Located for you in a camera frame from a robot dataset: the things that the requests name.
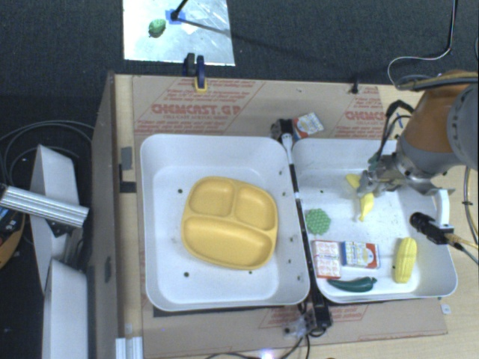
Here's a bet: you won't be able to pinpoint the white and orange carton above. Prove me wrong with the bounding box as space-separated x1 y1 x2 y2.
340 240 382 270

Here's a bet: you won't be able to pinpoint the black cylinder on white bracket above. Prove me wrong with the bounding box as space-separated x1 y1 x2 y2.
409 188 456 246

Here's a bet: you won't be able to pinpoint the yellow corn cob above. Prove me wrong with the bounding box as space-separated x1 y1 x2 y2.
391 236 418 285

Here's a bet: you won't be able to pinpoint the thin black and white rod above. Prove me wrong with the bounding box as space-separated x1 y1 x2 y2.
283 132 323 313

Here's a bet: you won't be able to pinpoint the green grapes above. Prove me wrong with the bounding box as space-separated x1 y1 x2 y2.
304 207 332 236

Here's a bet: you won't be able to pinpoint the green toy fruit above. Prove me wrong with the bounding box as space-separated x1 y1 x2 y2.
147 18 168 39

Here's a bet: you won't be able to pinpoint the yellow divided plate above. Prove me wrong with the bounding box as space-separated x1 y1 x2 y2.
180 176 280 271

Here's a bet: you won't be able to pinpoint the yellow banana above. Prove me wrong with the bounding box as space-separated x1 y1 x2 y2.
345 173 376 223

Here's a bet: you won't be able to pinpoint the green chili pepper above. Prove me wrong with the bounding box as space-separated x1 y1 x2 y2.
326 276 379 294

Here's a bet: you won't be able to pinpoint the black block with thin wires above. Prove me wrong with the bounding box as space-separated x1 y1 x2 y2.
312 293 334 331
271 118 295 142

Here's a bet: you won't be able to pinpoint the brown cardboard board red print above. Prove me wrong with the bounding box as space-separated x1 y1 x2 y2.
131 75 449 359

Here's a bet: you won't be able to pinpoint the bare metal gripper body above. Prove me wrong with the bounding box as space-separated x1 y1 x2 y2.
368 153 438 196

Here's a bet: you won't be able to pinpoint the white yellow and red packet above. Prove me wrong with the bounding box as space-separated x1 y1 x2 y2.
292 111 326 141

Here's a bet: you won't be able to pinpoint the white plastic tray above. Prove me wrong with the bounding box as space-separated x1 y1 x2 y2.
291 137 460 305
139 133 312 313

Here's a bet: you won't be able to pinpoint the pink and white packet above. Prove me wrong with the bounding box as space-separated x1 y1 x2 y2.
311 239 343 280

